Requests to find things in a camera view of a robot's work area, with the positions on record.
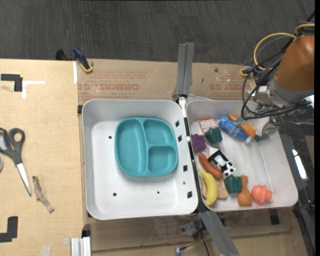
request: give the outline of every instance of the scissors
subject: scissors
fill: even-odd
[[[15,135],[20,134],[20,140],[15,140]],[[13,128],[9,132],[5,129],[0,128],[0,152],[3,152],[10,156],[15,165],[17,166],[24,186],[31,197],[31,189],[27,177],[27,173],[24,164],[21,159],[21,148],[25,141],[25,132],[19,128]]]

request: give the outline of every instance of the blue toy bottle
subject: blue toy bottle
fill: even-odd
[[[241,127],[236,127],[235,123],[231,121],[227,116],[222,116],[220,122],[218,123],[219,127],[229,133],[235,138],[240,138],[244,142],[249,143],[252,137],[245,134]]]

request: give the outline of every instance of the dark floor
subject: dark floor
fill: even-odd
[[[194,42],[194,63],[252,65],[262,38],[294,34],[297,23],[314,11],[315,0],[0,0],[0,59],[55,60],[58,49],[74,59],[73,48],[79,47],[89,59],[177,62],[179,44]],[[274,44],[264,54],[278,51]],[[310,123],[312,130],[304,131],[313,135],[313,110],[306,118],[304,125]],[[281,121],[284,131],[292,120]],[[303,152],[301,127],[289,136],[298,138],[295,147]],[[314,165],[308,164],[314,182]],[[308,253],[314,255],[308,225],[301,221]]]

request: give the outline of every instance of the toy food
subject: toy food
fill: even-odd
[[[216,121],[213,118],[200,120],[199,126],[203,135],[211,145],[222,142],[223,139],[220,128],[217,126]]]
[[[194,151],[203,151],[206,149],[205,136],[198,134],[191,134],[191,143]]]
[[[229,118],[231,121],[235,121],[238,119],[238,117],[230,114]],[[243,129],[244,133],[250,137],[254,137],[254,139],[259,142],[261,140],[261,137],[259,135],[257,135],[257,131],[256,129],[249,123],[246,124],[240,124],[241,128]]]
[[[209,163],[222,172],[222,179],[228,178],[236,170],[229,159],[218,149],[208,158]]]
[[[273,192],[267,189],[266,185],[255,185],[251,190],[253,200],[260,205],[263,205],[266,200],[270,200]]]
[[[206,170],[207,173],[211,174],[217,180],[221,179],[222,172],[211,165],[211,163],[208,161],[204,153],[200,153],[198,157],[199,157],[200,164]]]
[[[207,189],[207,185],[204,181],[204,178],[200,178],[200,184],[201,184],[201,194],[202,196],[206,199],[207,198],[207,194],[208,194],[208,189]]]
[[[226,131],[235,138],[243,140],[245,143],[249,143],[252,139],[252,137],[245,134],[241,127],[237,127],[235,123],[225,115],[221,117],[218,125],[222,130]]]
[[[241,175],[241,192],[238,194],[238,203],[241,206],[251,206],[253,196],[251,195],[249,189],[247,188],[248,177],[245,175]]]
[[[228,197],[228,191],[227,191],[227,188],[225,186],[224,180],[222,178],[221,179],[216,179],[215,183],[216,183],[216,187],[218,189],[217,199],[226,199]]]
[[[242,189],[242,181],[240,177],[235,177],[233,175],[224,180],[224,185],[229,194],[240,193]]]
[[[198,172],[201,173],[201,176],[205,182],[207,192],[206,192],[206,204],[208,206],[212,205],[218,196],[218,188],[216,184],[215,178],[210,174],[207,173],[200,168],[198,168]]]

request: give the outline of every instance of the scissor blade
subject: scissor blade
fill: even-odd
[[[30,189],[30,185],[29,185],[29,181],[28,181],[28,177],[27,177],[27,173],[26,173],[24,164],[21,162],[21,163],[18,163],[16,166],[18,167],[18,170],[19,170],[20,176],[22,178],[23,184],[26,188],[26,191],[28,192],[29,196],[31,197],[31,189]]]

